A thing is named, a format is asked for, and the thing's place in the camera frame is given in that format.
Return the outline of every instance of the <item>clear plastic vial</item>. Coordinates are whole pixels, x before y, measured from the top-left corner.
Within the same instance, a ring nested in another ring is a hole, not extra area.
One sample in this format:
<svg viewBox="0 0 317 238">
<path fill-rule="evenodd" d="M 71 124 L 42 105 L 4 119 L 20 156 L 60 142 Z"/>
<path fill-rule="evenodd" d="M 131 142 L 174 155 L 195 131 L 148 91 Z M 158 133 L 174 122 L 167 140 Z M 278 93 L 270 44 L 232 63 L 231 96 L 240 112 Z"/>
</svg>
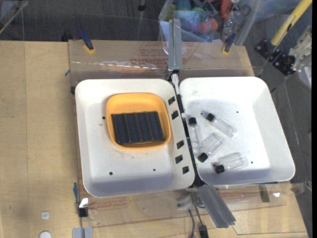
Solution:
<svg viewBox="0 0 317 238">
<path fill-rule="evenodd" d="M 214 116 L 213 114 L 209 113 L 206 119 L 210 121 L 215 128 L 226 134 L 228 137 L 233 137 L 233 134 L 237 132 L 237 129 L 229 125 L 221 118 Z"/>
<path fill-rule="evenodd" d="M 217 164 L 214 165 L 214 170 L 217 174 L 220 174 L 223 172 L 242 169 L 248 165 L 248 158 L 239 152 L 235 152 L 219 158 Z"/>
<path fill-rule="evenodd" d="M 213 157 L 224 145 L 224 141 L 224 138 L 221 137 L 219 134 L 212 133 L 210 136 L 207 137 L 207 139 L 202 142 L 199 156 L 205 156 L 204 154 L 206 154 L 208 158 Z"/>
<path fill-rule="evenodd" d="M 192 143 L 194 153 L 197 153 L 198 149 L 202 146 L 200 127 L 196 122 L 196 118 L 192 117 L 188 119 L 189 124 L 189 136 Z"/>
</svg>

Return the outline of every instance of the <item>gray floor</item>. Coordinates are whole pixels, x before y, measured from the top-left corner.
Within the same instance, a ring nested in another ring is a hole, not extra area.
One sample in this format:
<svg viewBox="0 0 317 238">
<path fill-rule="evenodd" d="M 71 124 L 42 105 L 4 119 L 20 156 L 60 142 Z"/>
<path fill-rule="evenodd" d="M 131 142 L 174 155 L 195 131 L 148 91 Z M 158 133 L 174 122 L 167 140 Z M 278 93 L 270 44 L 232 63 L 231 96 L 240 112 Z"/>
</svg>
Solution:
<svg viewBox="0 0 317 238">
<path fill-rule="evenodd" d="M 85 22 L 76 18 L 77 13 L 90 13 L 119 17 L 139 16 L 140 0 L 27 0 L 29 5 L 24 11 L 25 40 L 28 41 L 61 41 L 65 29 L 73 29 L 74 22 L 85 24 L 94 32 L 92 38 L 129 39 L 135 35 L 135 27 L 116 19 L 113 29 L 110 25 L 100 26 L 104 16 L 88 16 Z M 146 0 L 147 9 L 144 17 L 157 20 L 165 0 Z M 307 25 L 312 25 L 312 6 L 298 20 L 281 43 L 281 49 L 288 53 L 296 45 L 297 39 Z M 148 24 L 155 32 L 155 22 Z M 246 46 L 253 66 L 262 66 L 265 60 L 254 51 L 261 38 L 266 37 L 267 21 L 254 24 L 244 45 Z M 285 81 L 285 77 L 271 64 L 264 66 L 262 79 L 272 91 L 290 150 L 296 165 L 293 183 L 304 183 L 303 190 L 298 194 L 298 203 L 310 237 L 312 228 L 312 120 L 311 120 L 311 89 L 307 88 L 293 75 Z"/>
</svg>

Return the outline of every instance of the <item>wooden table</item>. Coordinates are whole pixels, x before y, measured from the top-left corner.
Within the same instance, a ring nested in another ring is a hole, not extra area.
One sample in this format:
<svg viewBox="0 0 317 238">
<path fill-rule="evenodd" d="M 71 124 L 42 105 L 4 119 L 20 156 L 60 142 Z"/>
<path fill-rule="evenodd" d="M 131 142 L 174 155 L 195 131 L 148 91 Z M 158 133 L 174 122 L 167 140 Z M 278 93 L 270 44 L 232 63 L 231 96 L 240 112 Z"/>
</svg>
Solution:
<svg viewBox="0 0 317 238">
<path fill-rule="evenodd" d="M 220 46 L 211 54 L 221 67 L 251 68 L 244 47 L 234 46 L 228 58 L 220 55 Z M 36 238 L 44 230 L 53 238 L 70 238 L 73 227 L 81 226 L 73 193 L 78 163 L 69 69 L 67 43 L 0 41 L 0 238 Z M 295 196 L 284 200 L 276 207 L 235 211 L 235 227 L 211 229 L 209 235 L 308 237 Z M 203 221 L 211 222 L 207 215 Z M 186 217 L 93 228 L 93 233 L 94 238 L 187 238 L 182 233 L 190 230 Z"/>
</svg>

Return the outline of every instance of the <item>black rectangular slot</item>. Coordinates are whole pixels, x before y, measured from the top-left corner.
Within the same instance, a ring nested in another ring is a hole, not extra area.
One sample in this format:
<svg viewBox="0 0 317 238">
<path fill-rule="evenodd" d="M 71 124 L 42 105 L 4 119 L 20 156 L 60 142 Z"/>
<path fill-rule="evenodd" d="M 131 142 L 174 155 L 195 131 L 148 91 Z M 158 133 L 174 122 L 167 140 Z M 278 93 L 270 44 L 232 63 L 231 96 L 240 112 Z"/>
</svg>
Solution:
<svg viewBox="0 0 317 238">
<path fill-rule="evenodd" d="M 176 145 L 177 145 L 177 149 L 181 148 L 184 145 L 184 140 L 179 141 Z"/>
<path fill-rule="evenodd" d="M 174 120 L 176 117 L 178 117 L 178 111 L 177 110 L 172 113 L 172 120 Z"/>
<path fill-rule="evenodd" d="M 189 172 L 189 167 L 183 167 L 183 175 Z"/>
<path fill-rule="evenodd" d="M 175 97 L 173 96 L 168 100 L 168 104 L 171 105 L 175 101 Z"/>
<path fill-rule="evenodd" d="M 179 155 L 175 158 L 176 164 L 180 163 L 183 160 L 183 155 Z"/>
</svg>

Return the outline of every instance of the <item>metal bracket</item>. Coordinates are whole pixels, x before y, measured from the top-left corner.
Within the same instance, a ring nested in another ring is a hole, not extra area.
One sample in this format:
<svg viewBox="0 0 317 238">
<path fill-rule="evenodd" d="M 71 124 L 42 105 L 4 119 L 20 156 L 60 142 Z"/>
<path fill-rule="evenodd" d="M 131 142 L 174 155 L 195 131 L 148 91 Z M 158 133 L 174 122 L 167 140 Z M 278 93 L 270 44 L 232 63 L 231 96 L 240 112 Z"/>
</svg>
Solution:
<svg viewBox="0 0 317 238">
<path fill-rule="evenodd" d="M 168 70 L 175 71 L 183 67 L 182 29 L 179 19 L 169 21 L 168 33 Z"/>
<path fill-rule="evenodd" d="M 93 228 L 87 226 L 85 228 L 73 228 L 73 238 L 93 238 Z"/>
<path fill-rule="evenodd" d="M 198 187 L 197 195 L 217 228 L 227 228 L 234 225 L 236 219 L 212 185 Z"/>
<path fill-rule="evenodd" d="M 275 49 L 268 39 L 261 40 L 256 45 L 255 50 L 265 59 L 268 59 L 268 61 L 284 75 L 291 75 L 295 72 L 292 68 L 294 57 L 288 56 L 279 48 Z"/>
</svg>

